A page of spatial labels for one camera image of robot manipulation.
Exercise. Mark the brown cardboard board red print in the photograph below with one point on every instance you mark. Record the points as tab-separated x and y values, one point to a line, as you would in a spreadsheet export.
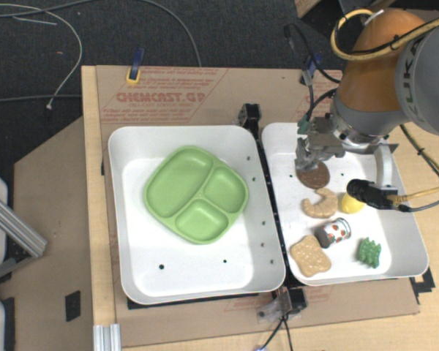
175	97

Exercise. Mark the beige toy toast slice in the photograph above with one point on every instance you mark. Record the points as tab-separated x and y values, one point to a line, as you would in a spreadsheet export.
310	256

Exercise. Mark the green divided plate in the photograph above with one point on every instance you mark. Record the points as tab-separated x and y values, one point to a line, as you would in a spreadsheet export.
190	192

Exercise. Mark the yellow toy lemon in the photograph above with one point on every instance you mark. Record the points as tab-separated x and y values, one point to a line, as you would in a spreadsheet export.
351	205

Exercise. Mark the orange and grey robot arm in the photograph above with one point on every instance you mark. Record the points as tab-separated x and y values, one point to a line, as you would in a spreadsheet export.
373	82

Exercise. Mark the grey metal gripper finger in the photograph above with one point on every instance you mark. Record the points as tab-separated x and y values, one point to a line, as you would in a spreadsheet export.
301	155
314	160

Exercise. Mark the thin black rod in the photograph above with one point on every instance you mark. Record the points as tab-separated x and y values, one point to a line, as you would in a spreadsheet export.
274	210

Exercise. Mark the white can strawberry print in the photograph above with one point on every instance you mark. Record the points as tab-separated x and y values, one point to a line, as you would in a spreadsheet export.
338	230

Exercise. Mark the white plastic tray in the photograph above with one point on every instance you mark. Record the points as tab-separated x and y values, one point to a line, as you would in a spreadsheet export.
190	269
395	240

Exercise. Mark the brown round biscuit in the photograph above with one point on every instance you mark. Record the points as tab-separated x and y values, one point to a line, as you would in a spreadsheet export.
316	179

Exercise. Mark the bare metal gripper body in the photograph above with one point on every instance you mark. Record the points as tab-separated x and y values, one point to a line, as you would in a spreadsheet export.
325	137

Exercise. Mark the black cylinder on white bracket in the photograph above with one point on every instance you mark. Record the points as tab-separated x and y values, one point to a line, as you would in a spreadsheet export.
369	192

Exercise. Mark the beige toy croissant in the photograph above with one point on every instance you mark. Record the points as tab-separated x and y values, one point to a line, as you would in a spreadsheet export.
322	207

